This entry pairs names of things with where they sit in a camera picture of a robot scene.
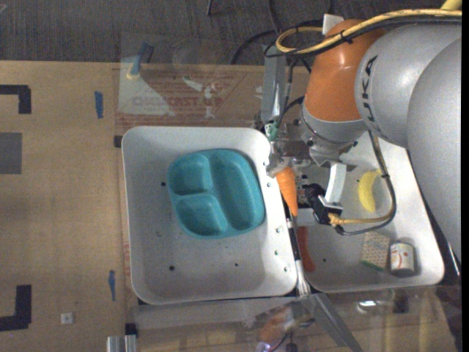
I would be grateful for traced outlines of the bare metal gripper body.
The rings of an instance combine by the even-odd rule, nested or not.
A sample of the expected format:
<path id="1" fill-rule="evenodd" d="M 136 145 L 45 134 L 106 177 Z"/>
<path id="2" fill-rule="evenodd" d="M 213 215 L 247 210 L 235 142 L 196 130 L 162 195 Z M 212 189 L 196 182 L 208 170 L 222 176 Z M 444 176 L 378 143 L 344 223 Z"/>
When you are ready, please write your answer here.
<path id="1" fill-rule="evenodd" d="M 271 127 L 271 162 L 311 161 L 311 147 L 301 138 L 300 126 L 275 122 Z"/>

